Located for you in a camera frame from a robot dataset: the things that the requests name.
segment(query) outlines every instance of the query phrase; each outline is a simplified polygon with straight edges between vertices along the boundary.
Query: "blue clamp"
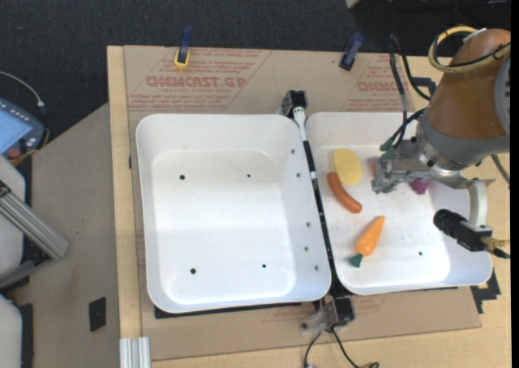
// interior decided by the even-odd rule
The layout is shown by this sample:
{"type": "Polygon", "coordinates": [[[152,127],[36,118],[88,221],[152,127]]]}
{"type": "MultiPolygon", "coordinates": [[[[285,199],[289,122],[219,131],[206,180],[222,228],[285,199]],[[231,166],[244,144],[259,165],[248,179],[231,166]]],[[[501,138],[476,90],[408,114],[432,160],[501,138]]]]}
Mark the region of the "blue clamp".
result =
{"type": "Polygon", "coordinates": [[[187,67],[187,64],[189,63],[189,51],[187,49],[189,48],[189,42],[191,40],[191,31],[193,30],[192,27],[189,25],[186,25],[184,27],[184,31],[182,33],[182,39],[180,40],[180,48],[175,53],[175,66],[179,68],[185,68],[187,67]]]}
{"type": "Polygon", "coordinates": [[[356,32],[350,40],[348,44],[348,50],[342,56],[341,62],[339,63],[340,68],[344,68],[347,71],[351,70],[351,67],[354,66],[355,62],[355,54],[360,50],[362,44],[364,44],[364,35],[360,32],[356,32]]]}

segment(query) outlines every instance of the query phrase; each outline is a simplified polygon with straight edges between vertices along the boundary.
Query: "cardboard sheet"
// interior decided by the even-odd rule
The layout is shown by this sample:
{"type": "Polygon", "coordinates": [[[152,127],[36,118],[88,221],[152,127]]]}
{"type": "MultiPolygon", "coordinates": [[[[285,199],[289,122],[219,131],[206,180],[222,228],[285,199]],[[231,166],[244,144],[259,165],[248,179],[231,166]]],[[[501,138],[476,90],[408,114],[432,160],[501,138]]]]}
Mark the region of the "cardboard sheet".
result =
{"type": "MultiPolygon", "coordinates": [[[[125,46],[141,314],[143,334],[152,342],[152,359],[307,344],[309,338],[300,334],[299,324],[314,312],[311,303],[156,319],[145,280],[135,128],[151,113],[273,113],[289,90],[307,93],[308,117],[324,111],[400,111],[388,55],[358,53],[353,69],[345,71],[338,65],[341,53],[195,48],[190,49],[188,67],[180,71],[174,65],[175,51],[125,46]]],[[[412,112],[410,98],[408,106],[412,112]]],[[[347,340],[480,326],[470,288],[352,300],[357,319],[341,331],[347,340]]]]}

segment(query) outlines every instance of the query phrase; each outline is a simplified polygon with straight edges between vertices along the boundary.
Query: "wooden table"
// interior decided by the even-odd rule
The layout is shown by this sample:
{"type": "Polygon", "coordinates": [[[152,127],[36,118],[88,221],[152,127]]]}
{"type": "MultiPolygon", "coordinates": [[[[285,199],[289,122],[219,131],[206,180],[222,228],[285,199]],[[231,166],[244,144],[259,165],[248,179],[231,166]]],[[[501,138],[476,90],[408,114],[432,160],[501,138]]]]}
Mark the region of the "wooden table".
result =
{"type": "MultiPolygon", "coordinates": [[[[128,159],[131,154],[128,139],[127,90],[124,48],[110,46],[107,51],[109,75],[109,108],[112,135],[115,231],[117,244],[119,319],[122,338],[136,339],[143,335],[139,308],[139,282],[137,272],[134,199],[131,170],[128,159]]],[[[426,58],[410,58],[415,76],[438,78],[429,67],[426,58]]],[[[417,107],[422,103],[416,100],[417,107]]],[[[509,156],[502,156],[505,164],[509,156]]],[[[498,238],[509,238],[509,190],[498,177],[491,162],[483,164],[466,175],[497,178],[489,187],[488,224],[495,229],[498,238]]],[[[511,293],[510,262],[493,259],[495,274],[500,283],[501,295],[496,301],[484,302],[483,327],[468,331],[431,333],[420,336],[402,336],[377,340],[360,340],[345,344],[357,363],[378,361],[383,368],[402,366],[488,367],[511,366],[511,293]]],[[[246,353],[232,353],[207,357],[173,359],[154,362],[155,368],[182,367],[279,367],[302,366],[305,348],[270,349],[246,353]]],[[[347,366],[336,344],[316,345],[311,360],[319,367],[347,366]]]]}

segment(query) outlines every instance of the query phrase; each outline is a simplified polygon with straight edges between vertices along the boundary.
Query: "black fabric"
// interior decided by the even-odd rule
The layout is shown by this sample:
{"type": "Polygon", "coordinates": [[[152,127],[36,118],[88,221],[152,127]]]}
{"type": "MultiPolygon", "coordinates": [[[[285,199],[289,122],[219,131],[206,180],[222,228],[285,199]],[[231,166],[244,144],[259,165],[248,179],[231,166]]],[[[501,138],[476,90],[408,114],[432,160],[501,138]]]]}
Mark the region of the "black fabric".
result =
{"type": "MultiPolygon", "coordinates": [[[[362,0],[348,9],[345,0],[0,0],[0,70],[41,94],[55,138],[108,100],[107,45],[177,44],[189,24],[193,46],[339,51],[360,31],[362,51],[386,52],[395,32],[404,51],[425,55],[452,24],[510,29],[509,6],[463,7],[486,1],[362,0]],[[429,9],[401,11],[412,6],[429,9]]],[[[1,76],[0,97],[36,108],[1,76]]]]}

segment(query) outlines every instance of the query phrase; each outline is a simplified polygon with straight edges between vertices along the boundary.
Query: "orange carrot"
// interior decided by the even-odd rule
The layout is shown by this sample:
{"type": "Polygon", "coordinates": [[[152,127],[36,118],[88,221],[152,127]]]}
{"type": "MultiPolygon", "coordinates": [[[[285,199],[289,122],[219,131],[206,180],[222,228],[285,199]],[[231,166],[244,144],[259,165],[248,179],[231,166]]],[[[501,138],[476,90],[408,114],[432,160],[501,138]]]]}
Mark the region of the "orange carrot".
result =
{"type": "Polygon", "coordinates": [[[335,198],[337,198],[337,200],[342,205],[344,205],[351,212],[357,213],[362,211],[362,205],[360,202],[348,194],[342,186],[341,179],[339,178],[337,172],[328,173],[326,179],[330,185],[332,193],[335,195],[335,198]]]}
{"type": "Polygon", "coordinates": [[[350,259],[350,263],[355,267],[360,267],[362,257],[371,255],[373,251],[375,251],[376,245],[380,240],[380,235],[382,234],[385,218],[385,216],[379,216],[358,238],[355,243],[355,251],[357,251],[357,254],[350,259]]]}

